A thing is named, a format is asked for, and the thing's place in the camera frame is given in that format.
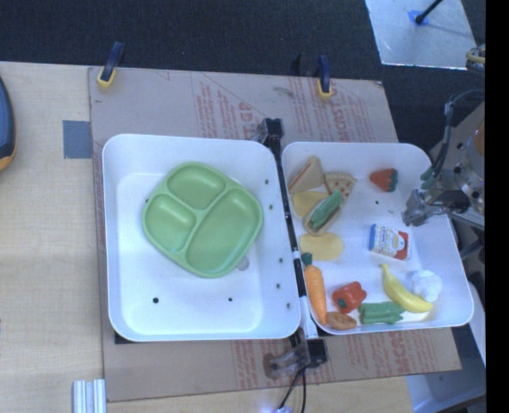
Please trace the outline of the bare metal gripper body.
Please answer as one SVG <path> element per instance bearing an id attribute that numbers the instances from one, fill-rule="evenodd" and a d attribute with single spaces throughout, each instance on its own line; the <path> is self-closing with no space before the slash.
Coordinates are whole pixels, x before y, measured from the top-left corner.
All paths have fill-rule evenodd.
<path id="1" fill-rule="evenodd" d="M 446 214 L 472 227 L 485 226 L 483 162 L 459 160 L 447 168 L 436 161 L 425 180 L 425 203 L 431 215 Z"/>

